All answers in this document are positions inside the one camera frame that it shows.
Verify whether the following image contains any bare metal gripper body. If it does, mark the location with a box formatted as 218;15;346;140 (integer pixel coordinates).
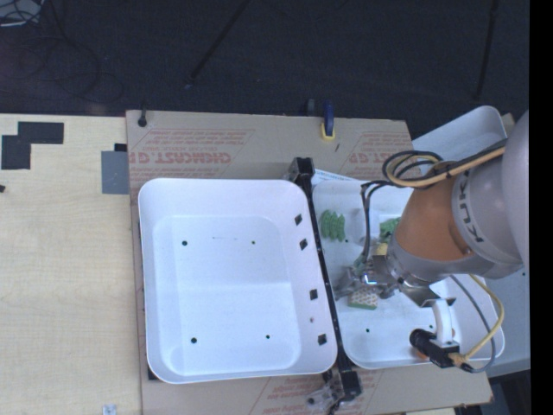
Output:
354;256;406;298

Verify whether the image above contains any green and beige toy biscuit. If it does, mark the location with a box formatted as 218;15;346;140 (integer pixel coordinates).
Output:
346;289;379;311

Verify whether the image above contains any thin black rod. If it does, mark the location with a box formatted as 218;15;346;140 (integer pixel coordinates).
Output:
298;174;356;378

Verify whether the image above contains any green toy broccoli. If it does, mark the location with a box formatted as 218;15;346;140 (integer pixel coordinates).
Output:
378;217;401;239

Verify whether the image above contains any green ridged toy vegetable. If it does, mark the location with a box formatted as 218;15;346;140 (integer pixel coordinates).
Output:
319;209;347;243

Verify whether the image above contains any white plastic tray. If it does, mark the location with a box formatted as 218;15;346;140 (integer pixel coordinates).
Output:
311;179;505;371
137;177;339;385

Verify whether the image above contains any brown cardboard board red print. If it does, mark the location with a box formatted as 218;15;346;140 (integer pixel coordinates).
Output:
124;109;494;415

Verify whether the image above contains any black cylinder on white bracket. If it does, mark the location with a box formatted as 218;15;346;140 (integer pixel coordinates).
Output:
409;297;462;369

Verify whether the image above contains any black block with wires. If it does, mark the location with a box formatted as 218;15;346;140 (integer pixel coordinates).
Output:
337;369;364;402
286;156;315;183

